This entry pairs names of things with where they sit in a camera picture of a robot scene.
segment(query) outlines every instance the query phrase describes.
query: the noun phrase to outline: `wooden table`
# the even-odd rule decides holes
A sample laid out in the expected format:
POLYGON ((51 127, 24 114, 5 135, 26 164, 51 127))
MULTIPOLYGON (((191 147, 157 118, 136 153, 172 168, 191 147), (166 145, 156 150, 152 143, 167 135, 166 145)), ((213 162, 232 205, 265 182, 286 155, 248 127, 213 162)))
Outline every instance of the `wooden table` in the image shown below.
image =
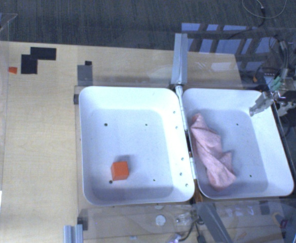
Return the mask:
MULTIPOLYGON (((201 75, 208 62, 206 58, 214 63, 221 55, 212 59, 207 55, 189 55, 189 69, 196 69, 197 75, 192 78, 206 84, 211 80, 225 79, 241 86, 238 71, 226 69, 235 66, 233 56, 226 60, 222 71, 201 75)), ((10 74, 9 77, 0 242, 61 243, 64 225, 77 222, 73 94, 77 85, 77 65, 83 65, 85 60, 93 62, 93 75, 97 80, 108 80, 111 76, 115 82, 127 79, 141 82, 155 78, 163 84, 171 73, 173 52, 10 43, 10 66, 18 67, 18 74, 10 74), (29 54, 30 47, 57 48, 57 59, 39 60, 37 75, 20 74, 21 54, 29 54)), ((269 225, 272 224, 271 218, 262 224, 267 225, 263 229, 264 235, 279 231, 276 226, 269 225)), ((127 224, 120 224, 116 230, 126 227, 127 224)), ((206 228, 204 231, 206 238, 211 240, 206 228)), ((238 232, 234 227, 229 229, 229 233, 236 235, 238 232)), ((85 242, 165 242, 168 237, 169 234, 140 235, 137 238, 127 236, 85 242)), ((186 242, 196 242, 196 232, 186 242)))

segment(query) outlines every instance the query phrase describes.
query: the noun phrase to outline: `pink towel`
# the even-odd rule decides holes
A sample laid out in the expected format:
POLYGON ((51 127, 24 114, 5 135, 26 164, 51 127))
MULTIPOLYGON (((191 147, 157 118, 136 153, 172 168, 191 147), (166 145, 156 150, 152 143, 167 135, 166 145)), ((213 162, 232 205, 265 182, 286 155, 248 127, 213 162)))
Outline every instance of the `pink towel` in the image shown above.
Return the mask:
POLYGON ((216 190, 223 190, 236 180, 231 153, 223 153, 221 137, 208 128, 201 114, 194 115, 192 121, 193 154, 205 166, 211 186, 216 190))

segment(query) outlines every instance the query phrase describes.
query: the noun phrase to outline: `cable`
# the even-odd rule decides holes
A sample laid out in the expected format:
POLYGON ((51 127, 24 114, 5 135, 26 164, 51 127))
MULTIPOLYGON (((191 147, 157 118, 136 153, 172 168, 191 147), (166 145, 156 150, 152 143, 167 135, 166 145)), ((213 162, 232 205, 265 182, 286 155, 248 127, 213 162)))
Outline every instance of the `cable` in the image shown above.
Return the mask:
POLYGON ((188 237, 190 236, 190 234, 191 234, 191 232, 192 232, 192 230, 193 230, 193 228, 194 228, 194 224, 195 224, 198 220, 199 220, 199 219, 196 219, 195 221, 193 221, 193 222, 191 223, 191 226, 190 226, 190 229, 189 229, 189 231, 188 231, 188 234, 187 234, 184 238, 179 239, 178 242, 182 242, 182 241, 185 241, 185 240, 188 239, 188 237))
MULTIPOLYGON (((262 12, 263 16, 265 16, 265 8, 261 8, 261 12, 262 12)), ((263 18, 262 22, 257 26, 257 28, 260 28, 264 24, 264 22, 265 22, 265 18, 263 18)), ((244 32, 250 31, 250 30, 253 30, 253 29, 249 28, 249 29, 246 29, 246 30, 238 31, 238 32, 232 34, 228 39, 232 39, 236 35, 239 35, 241 33, 244 33, 244 32)))
POLYGON ((199 228, 198 228, 198 223, 197 223, 197 222, 195 222, 195 227, 196 227, 196 229, 197 229, 198 235, 201 236, 200 231, 199 231, 199 228))
POLYGON ((289 66, 289 47, 286 46, 286 49, 285 49, 285 63, 284 63, 284 67, 285 68, 288 68, 289 66))
MULTIPOLYGON (((274 19, 274 18, 280 16, 280 15, 283 13, 283 11, 285 10, 286 3, 287 3, 288 0, 285 0, 285 2, 284 2, 284 6, 283 6, 281 12, 278 13, 277 15, 275 15, 275 16, 271 16, 271 17, 266 17, 266 16, 264 16, 264 15, 257 15, 257 14, 255 14, 255 13, 251 12, 251 11, 245 6, 244 1, 245 1, 245 0, 242 0, 242 1, 241 1, 242 5, 243 5, 243 8, 244 8, 247 12, 249 12, 251 15, 254 15, 255 17, 259 17, 259 18, 262 18, 262 19, 274 19)), ((261 6, 261 9, 264 8, 264 6, 262 5, 262 3, 261 3, 260 0, 255 0, 255 1, 259 3, 259 5, 261 6)))

